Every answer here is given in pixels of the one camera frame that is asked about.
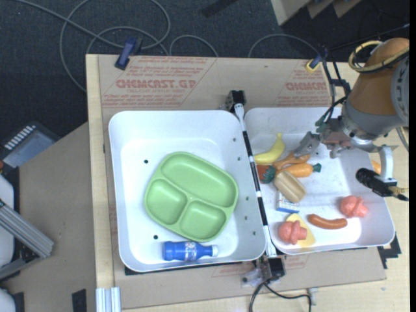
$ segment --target blue clip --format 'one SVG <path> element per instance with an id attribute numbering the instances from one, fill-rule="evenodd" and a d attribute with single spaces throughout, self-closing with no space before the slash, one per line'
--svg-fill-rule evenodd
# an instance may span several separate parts
<path id="1" fill-rule="evenodd" d="M 125 42 L 123 52 L 118 57 L 116 64 L 114 66 L 117 67 L 119 70 L 125 70 L 130 61 L 129 56 L 132 53 L 137 54 L 138 52 L 140 52 L 140 49 L 142 47 L 142 42 L 143 40 L 141 39 L 137 42 L 136 38 L 129 38 Z"/>

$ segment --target yellow banana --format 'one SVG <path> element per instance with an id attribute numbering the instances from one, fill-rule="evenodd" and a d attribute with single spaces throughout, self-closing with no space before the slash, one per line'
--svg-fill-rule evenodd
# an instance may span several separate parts
<path id="1" fill-rule="evenodd" d="M 256 164 L 260 165 L 271 164 L 277 160 L 284 151 L 285 144 L 281 139 L 281 133 L 278 133 L 278 139 L 275 141 L 270 150 L 255 155 L 254 161 Z"/>

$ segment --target green divided plate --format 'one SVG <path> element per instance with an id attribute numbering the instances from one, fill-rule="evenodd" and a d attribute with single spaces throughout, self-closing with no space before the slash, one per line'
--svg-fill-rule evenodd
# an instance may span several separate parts
<path id="1" fill-rule="evenodd" d="M 225 228 L 238 198 L 235 180 L 191 153 L 175 152 L 158 165 L 144 195 L 160 225 L 192 241 L 211 241 Z"/>

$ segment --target blue bottle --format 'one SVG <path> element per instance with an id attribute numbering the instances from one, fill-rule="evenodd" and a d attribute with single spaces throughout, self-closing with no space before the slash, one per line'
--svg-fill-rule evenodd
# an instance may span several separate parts
<path id="1" fill-rule="evenodd" d="M 205 255 L 216 257 L 218 247 L 216 245 L 203 246 L 197 242 L 165 242 L 162 249 L 163 259 L 166 261 L 181 260 L 195 261 Z"/>

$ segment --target brown sausage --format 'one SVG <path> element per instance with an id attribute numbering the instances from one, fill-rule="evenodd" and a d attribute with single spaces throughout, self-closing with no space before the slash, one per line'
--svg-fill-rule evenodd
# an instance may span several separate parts
<path id="1" fill-rule="evenodd" d="M 345 218 L 337 218 L 335 220 L 326 220 L 316 214 L 311 214 L 307 217 L 307 219 L 317 227 L 322 229 L 341 229 L 345 228 L 348 224 Z"/>

